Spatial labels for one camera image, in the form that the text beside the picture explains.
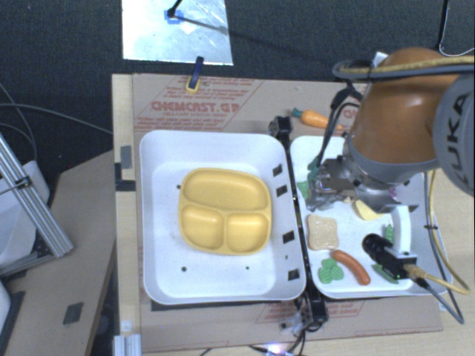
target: cardboard sheet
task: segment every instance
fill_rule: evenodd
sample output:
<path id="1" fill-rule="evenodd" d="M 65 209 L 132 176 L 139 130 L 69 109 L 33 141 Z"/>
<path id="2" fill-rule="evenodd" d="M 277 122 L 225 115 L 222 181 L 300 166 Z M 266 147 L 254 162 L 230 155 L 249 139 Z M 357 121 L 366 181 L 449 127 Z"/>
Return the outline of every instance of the cardboard sheet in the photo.
<path id="1" fill-rule="evenodd" d="M 195 95 L 185 91 L 186 76 L 134 75 L 134 148 L 137 210 L 140 212 L 138 145 L 147 131 L 180 129 L 266 133 L 275 116 L 294 107 L 330 112 L 341 83 L 269 81 L 206 77 Z M 343 130 L 351 126 L 352 108 L 343 112 Z M 292 121 L 292 138 L 321 135 L 323 130 Z M 141 215 L 137 215 L 139 265 L 142 269 Z M 295 313 L 293 302 L 202 306 L 160 306 L 143 289 L 140 272 L 140 319 L 144 353 L 178 349 L 292 342 L 293 335 L 279 324 Z M 332 301 L 330 320 L 309 340 L 363 337 L 442 330 L 436 301 L 431 297 Z"/>

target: cable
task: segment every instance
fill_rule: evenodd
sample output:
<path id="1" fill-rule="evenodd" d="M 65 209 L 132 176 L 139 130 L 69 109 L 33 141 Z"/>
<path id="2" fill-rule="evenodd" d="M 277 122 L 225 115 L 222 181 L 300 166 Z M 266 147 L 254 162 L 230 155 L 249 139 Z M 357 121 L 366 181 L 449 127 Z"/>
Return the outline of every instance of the cable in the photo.
<path id="1" fill-rule="evenodd" d="M 208 352 L 210 352 L 211 350 L 213 350 L 213 348 L 208 348 L 206 351 L 200 353 L 200 356 L 205 356 Z"/>
<path id="2" fill-rule="evenodd" d="M 264 348 L 264 347 L 257 347 L 257 346 L 249 346 L 250 349 L 254 349 L 255 351 L 257 352 L 260 352 L 260 353 L 267 353 L 267 352 L 270 352 L 268 349 Z"/>
<path id="3" fill-rule="evenodd" d="M 306 332 L 304 331 L 304 333 L 302 334 L 302 345 L 300 347 L 300 351 L 298 351 L 298 356 L 302 356 L 302 352 L 304 351 L 304 347 L 305 347 L 305 334 Z"/>
<path id="4" fill-rule="evenodd" d="M 429 192 L 429 182 L 428 182 L 428 173 L 427 171 L 424 172 L 424 193 L 425 193 L 425 216 L 426 216 L 426 223 L 427 223 L 427 226 L 430 227 L 430 192 Z M 433 237 L 432 236 L 429 236 L 429 240 L 430 240 L 430 246 L 432 248 L 432 252 L 433 252 L 433 255 L 434 257 L 436 258 L 436 262 L 437 262 L 437 267 L 439 268 L 439 271 L 440 271 L 440 274 L 442 276 L 442 279 L 443 280 L 447 280 L 447 277 L 445 276 L 445 272 L 444 272 L 444 269 L 442 267 L 442 263 L 440 261 L 440 257 L 439 257 L 439 254 L 437 253 L 437 248 L 435 246 L 435 243 L 433 241 Z M 461 324 L 464 323 L 464 318 L 463 318 L 463 315 L 462 315 L 462 311 L 460 310 L 460 307 L 459 307 L 459 304 L 457 303 L 454 295 L 453 295 L 453 292 L 452 290 L 448 289 L 448 294 L 451 298 L 451 301 L 452 301 L 452 304 L 453 304 L 453 307 L 455 308 L 456 311 L 454 311 L 452 308 L 449 308 L 450 306 L 444 301 L 442 300 L 442 298 L 436 293 L 436 291 L 434 291 L 427 283 L 427 281 L 423 280 L 423 279 L 418 279 L 416 278 L 416 283 L 419 284 L 419 286 L 423 287 L 424 289 L 427 289 L 439 302 L 442 303 L 442 305 L 444 305 L 444 307 L 448 308 L 448 312 Z"/>
<path id="5" fill-rule="evenodd" d="M 304 341 L 305 338 L 305 331 L 306 329 L 303 328 L 300 334 L 297 336 L 297 340 L 287 349 L 287 352 L 294 352 L 294 350 L 298 347 L 298 345 Z"/>
<path id="6" fill-rule="evenodd" d="M 436 246 L 437 252 L 439 253 L 440 258 L 442 259 L 443 263 L 452 274 L 453 278 L 467 291 L 470 291 L 467 283 L 453 270 L 452 265 L 449 263 L 447 257 L 445 256 L 444 250 L 442 249 L 442 244 L 437 237 L 437 223 L 436 223 L 436 216 L 433 211 L 433 192 L 434 192 L 434 185 L 436 181 L 436 170 L 432 171 L 430 176 L 430 184 L 429 184 L 429 213 L 430 213 L 430 235 L 432 236 L 434 245 Z"/>
<path id="7" fill-rule="evenodd" d="M 437 58 L 426 59 L 424 61 L 417 61 L 411 63 L 404 63 L 402 65 L 391 66 L 379 66 L 375 68 L 371 67 L 342 67 L 340 71 L 343 73 L 389 73 L 392 71 L 402 70 L 421 70 L 429 67 L 448 66 L 448 65 L 472 65 L 475 57 L 473 56 L 460 56 L 459 58 Z"/>
<path id="8" fill-rule="evenodd" d="M 362 68 L 352 69 L 348 67 L 351 61 L 342 61 L 337 63 L 333 69 L 333 75 L 341 79 L 348 80 L 368 80 L 371 82 L 378 82 L 391 79 L 409 78 L 411 76 L 429 76 L 429 75 L 441 75 L 441 74 L 460 74 L 460 73 L 473 73 L 475 67 L 473 64 L 452 64 L 442 65 L 436 67 L 416 68 L 397 71 L 378 71 L 380 67 L 375 68 Z M 356 73 L 355 70 L 363 71 L 363 73 Z"/>
<path id="9" fill-rule="evenodd" d="M 39 111 L 39 112 L 47 113 L 47 114 L 50 114 L 50 115 L 53 115 L 53 116 L 62 117 L 63 119 L 70 120 L 72 122 L 76 122 L 76 123 L 81 124 L 81 125 L 85 125 L 87 127 L 96 129 L 97 131 L 101 131 L 101 132 L 104 132 L 104 133 L 107 133 L 107 134 L 112 134 L 112 131 L 109 131 L 109 130 L 101 128 L 97 125 L 91 124 L 90 122 L 85 122 L 81 119 L 77 119 L 75 117 L 68 116 L 68 115 L 65 115 L 65 114 L 60 113 L 60 112 L 48 110 L 47 108 L 41 108 L 41 107 L 36 107 L 35 105 L 26 105 L 26 104 L 8 104 L 8 103 L 1 103 L 0 104 L 0 108 L 14 108 L 14 107 L 27 108 L 27 109 L 32 110 L 32 111 Z"/>
<path id="10" fill-rule="evenodd" d="M 33 156 L 34 156 L 35 143 L 24 131 L 22 131 L 21 129 L 18 129 L 17 127 L 14 127 L 12 125 L 5 124 L 3 122 L 0 122 L 0 127 L 8 128 L 12 131 L 15 131 L 18 134 L 21 134 L 30 143 L 31 147 L 33 148 Z"/>
<path id="11" fill-rule="evenodd" d="M 335 132 L 335 128 L 336 128 L 336 125 L 338 124 L 338 119 L 340 118 L 341 112 L 343 112 L 343 109 L 345 109 L 348 106 L 359 108 L 359 104 L 346 102 L 338 108 L 336 113 L 334 109 L 330 112 L 330 117 L 328 119 L 327 128 L 325 129 L 324 139 L 321 145 L 320 152 L 311 163 L 311 165 L 314 168 L 318 169 L 320 167 L 321 161 L 324 158 L 325 150 L 327 149 L 328 143 L 330 142 L 330 139 L 332 138 L 332 135 Z"/>
<path id="12" fill-rule="evenodd" d="M 423 280 L 431 280 L 457 293 L 470 294 L 470 290 L 459 288 L 453 285 L 452 283 L 449 283 L 441 278 L 435 277 L 432 274 L 427 273 L 424 269 L 418 267 L 416 264 L 404 264 L 403 268 L 409 274 L 409 277 L 422 278 Z"/>
<path id="13" fill-rule="evenodd" d="M 30 124 L 28 124 L 28 121 L 24 117 L 22 111 L 19 109 L 19 105 L 16 104 L 13 97 L 8 93 L 7 89 L 5 88 L 5 86 L 1 82 L 0 82 L 0 89 L 3 91 L 3 93 L 7 97 L 8 101 L 13 105 L 13 107 L 15 107 L 16 112 L 20 116 L 20 119 L 23 121 L 23 124 L 24 124 L 24 126 L 26 127 L 26 129 L 29 133 L 30 140 L 33 143 L 33 159 L 36 160 L 38 158 L 38 148 L 36 147 L 36 139 L 35 139 L 35 136 L 33 134 L 33 131 L 31 130 Z"/>
<path id="14" fill-rule="evenodd" d="M 471 51 L 474 51 L 475 47 L 472 47 L 471 49 L 464 51 L 463 53 L 460 53 L 460 54 L 447 54 L 444 52 L 443 42 L 445 38 L 445 29 L 447 27 L 447 20 L 448 20 L 448 11 L 449 11 L 448 3 L 449 3 L 449 0 L 444 0 L 444 4 L 442 6 L 442 17 L 440 20 L 440 28 L 439 28 L 439 41 L 436 47 L 438 48 L 439 52 L 444 56 L 464 56 L 465 54 L 468 54 Z"/>
<path id="15" fill-rule="evenodd" d="M 443 299 L 437 291 L 435 291 L 426 280 L 422 278 L 417 278 L 415 281 L 419 286 L 429 291 L 444 307 L 445 309 L 456 319 L 457 322 L 463 324 L 465 322 L 462 314 L 460 313 L 459 307 L 456 306 L 457 312 L 455 312 L 447 303 L 445 299 Z"/>
<path id="16" fill-rule="evenodd" d="M 316 325 L 314 328 L 312 328 L 312 325 L 310 325 L 309 328 L 307 329 L 307 332 L 317 332 L 320 328 L 321 328 L 321 323 Z"/>

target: wooden table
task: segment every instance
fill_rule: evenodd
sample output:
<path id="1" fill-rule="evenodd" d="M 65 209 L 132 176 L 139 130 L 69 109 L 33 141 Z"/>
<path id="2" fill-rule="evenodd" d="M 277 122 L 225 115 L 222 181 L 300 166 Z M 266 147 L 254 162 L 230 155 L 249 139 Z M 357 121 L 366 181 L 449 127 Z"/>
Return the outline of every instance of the wooden table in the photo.
<path id="1" fill-rule="evenodd" d="M 285 84 L 271 83 L 276 94 L 285 93 Z M 121 165 L 124 153 L 134 155 L 134 109 L 133 79 L 130 75 L 113 77 L 114 96 L 114 161 Z M 275 115 L 282 114 L 278 102 L 272 108 Z M 252 117 L 256 125 L 258 117 Z M 123 180 L 135 180 L 134 157 L 127 167 L 119 168 Z M 117 244 L 119 266 L 119 315 L 121 334 L 128 336 L 141 331 L 139 257 L 137 251 L 137 201 L 134 191 L 118 191 Z M 474 287 L 474 199 L 454 187 L 439 173 L 435 193 L 435 211 L 444 239 L 445 247 L 453 267 L 459 271 L 468 285 Z M 457 295 L 465 316 L 465 325 L 459 325 L 447 312 L 442 312 L 443 332 L 406 334 L 411 328 L 391 336 L 357 337 L 308 342 L 306 355 L 472 355 L 475 351 L 475 298 L 474 295 Z M 198 356 L 200 350 L 179 352 L 146 353 L 147 355 Z M 208 355 L 256 355 L 248 347 L 216 348 Z"/>
<path id="2" fill-rule="evenodd" d="M 10 293 L 25 291 L 7 356 L 91 352 L 115 261 L 112 152 L 61 174 L 51 212 L 74 249 L 6 285 Z M 76 304 L 79 320 L 64 325 Z"/>

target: toy sausage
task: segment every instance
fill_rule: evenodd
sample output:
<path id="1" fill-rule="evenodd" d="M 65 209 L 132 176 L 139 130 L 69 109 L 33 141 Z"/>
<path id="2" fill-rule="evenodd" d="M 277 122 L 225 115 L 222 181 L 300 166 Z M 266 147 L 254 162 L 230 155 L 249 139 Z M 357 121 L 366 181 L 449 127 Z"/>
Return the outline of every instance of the toy sausage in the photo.
<path id="1" fill-rule="evenodd" d="M 351 272 L 355 275 L 358 283 L 360 285 L 369 285 L 371 282 L 370 275 L 363 268 L 363 265 L 360 264 L 357 260 L 351 257 L 348 253 L 340 251 L 339 249 L 333 251 L 332 257 L 345 265 Z"/>

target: yellow divided plate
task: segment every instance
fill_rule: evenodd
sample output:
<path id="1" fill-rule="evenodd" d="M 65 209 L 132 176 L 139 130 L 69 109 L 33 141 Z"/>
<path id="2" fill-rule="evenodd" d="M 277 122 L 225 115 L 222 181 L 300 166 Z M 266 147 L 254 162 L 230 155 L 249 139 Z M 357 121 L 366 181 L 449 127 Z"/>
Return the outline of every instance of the yellow divided plate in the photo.
<path id="1" fill-rule="evenodd" d="M 239 171 L 198 168 L 180 188 L 180 232 L 201 251 L 253 254 L 269 241 L 272 209 L 262 180 Z"/>

